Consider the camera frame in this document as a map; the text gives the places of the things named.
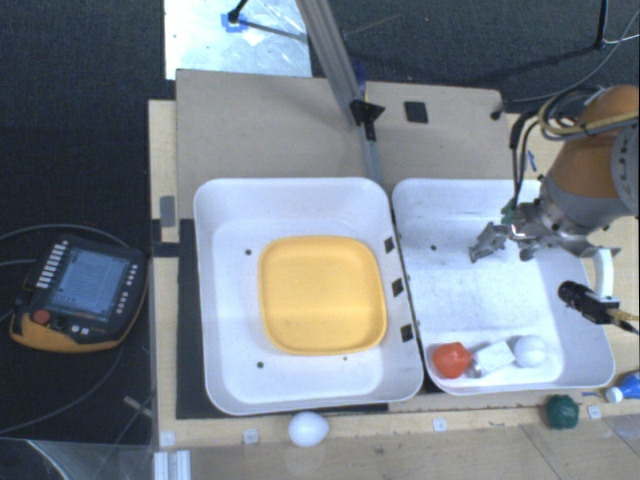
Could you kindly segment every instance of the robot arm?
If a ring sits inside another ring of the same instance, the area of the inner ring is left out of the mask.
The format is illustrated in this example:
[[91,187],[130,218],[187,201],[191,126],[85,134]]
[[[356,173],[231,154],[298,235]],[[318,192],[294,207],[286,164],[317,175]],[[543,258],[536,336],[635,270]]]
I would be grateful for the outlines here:
[[[523,261],[532,259],[540,247],[561,247],[577,257],[598,259],[603,251],[589,242],[588,235],[619,217],[638,216],[638,87],[617,86],[595,96],[592,92],[561,95],[539,110],[543,134],[564,144],[542,179],[538,197],[518,203],[523,148],[520,179],[514,161],[514,198],[503,209],[502,223],[487,224],[476,245],[469,248],[472,262],[503,249],[507,240],[518,244]],[[561,112],[562,100],[571,104],[590,93],[582,115],[567,124]],[[560,124],[551,125],[553,119]],[[517,147],[523,124],[519,123],[519,129],[514,127],[512,150]],[[604,269],[596,270],[597,276],[606,275]],[[595,295],[604,300],[611,294]]]

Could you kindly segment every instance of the black carpet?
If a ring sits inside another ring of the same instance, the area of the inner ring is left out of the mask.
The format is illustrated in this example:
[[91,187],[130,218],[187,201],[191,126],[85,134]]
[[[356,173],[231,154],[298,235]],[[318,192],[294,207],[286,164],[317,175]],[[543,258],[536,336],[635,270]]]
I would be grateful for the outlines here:
[[[576,82],[611,49],[592,48],[600,0],[330,1],[349,52],[372,80],[495,88],[513,100]],[[608,38],[639,5],[611,0]],[[163,19],[163,0],[0,0],[0,234],[69,222],[149,249],[146,105],[173,98]],[[621,45],[592,81],[637,84],[638,41]],[[0,243],[0,262],[34,257],[52,236]],[[0,272],[2,315],[26,268]],[[118,354],[31,351],[11,342],[7,324],[0,323],[0,432],[78,398]],[[134,412],[123,397],[141,401],[150,392],[148,350],[145,308],[98,392],[8,436],[112,442]],[[142,417],[123,442],[150,434]]]

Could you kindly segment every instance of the black clamp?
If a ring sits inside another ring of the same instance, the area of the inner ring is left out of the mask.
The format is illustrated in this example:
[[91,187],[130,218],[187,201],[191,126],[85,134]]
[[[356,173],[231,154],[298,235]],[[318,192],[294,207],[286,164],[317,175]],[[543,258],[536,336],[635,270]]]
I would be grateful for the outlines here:
[[364,131],[367,137],[367,140],[371,142],[376,141],[376,131],[373,127],[373,123],[380,114],[384,112],[384,107],[380,105],[374,105],[373,103],[367,103],[362,100],[353,100],[349,104],[349,108],[351,109],[351,115],[356,121],[356,124],[360,126],[364,123]]
[[562,283],[558,288],[558,296],[567,306],[579,311],[587,320],[598,325],[610,324],[612,318],[608,311],[620,307],[620,301],[617,299],[598,300],[592,290],[573,281]]

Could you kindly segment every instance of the metal frame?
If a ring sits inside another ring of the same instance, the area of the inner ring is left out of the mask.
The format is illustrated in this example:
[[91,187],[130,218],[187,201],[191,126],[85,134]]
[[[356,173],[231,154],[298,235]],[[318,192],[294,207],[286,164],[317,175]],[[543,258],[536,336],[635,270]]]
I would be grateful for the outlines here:
[[324,75],[327,77],[338,106],[352,126],[359,126],[362,152],[367,175],[382,185],[382,170],[378,158],[375,140],[367,138],[365,127],[372,123],[356,123],[350,105],[354,100],[361,100],[353,67],[349,60],[343,38],[336,25],[328,0],[296,0],[302,19],[311,37],[313,48],[318,55]]

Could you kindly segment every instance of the blue tape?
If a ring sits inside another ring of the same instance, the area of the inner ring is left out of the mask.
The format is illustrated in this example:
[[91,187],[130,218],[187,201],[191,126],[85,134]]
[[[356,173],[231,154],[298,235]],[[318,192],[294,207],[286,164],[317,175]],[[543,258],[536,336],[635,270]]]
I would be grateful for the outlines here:
[[364,98],[367,93],[367,75],[364,70],[364,66],[360,64],[360,62],[355,59],[353,61],[353,72],[356,75],[356,80],[358,81],[358,89],[360,89],[360,94]]
[[227,13],[221,14],[220,15],[220,21],[222,23],[222,26],[224,27],[224,29],[229,32],[230,34],[234,34],[237,32],[243,32],[244,30],[247,30],[249,28],[248,25],[245,25],[243,23],[243,21],[246,22],[245,17],[240,14],[240,16],[238,17],[238,22],[237,23],[229,23],[229,15]]
[[527,150],[527,155],[529,156],[529,163],[531,164],[533,172],[538,172],[538,169],[536,168],[535,156],[533,156],[533,153],[530,150]]

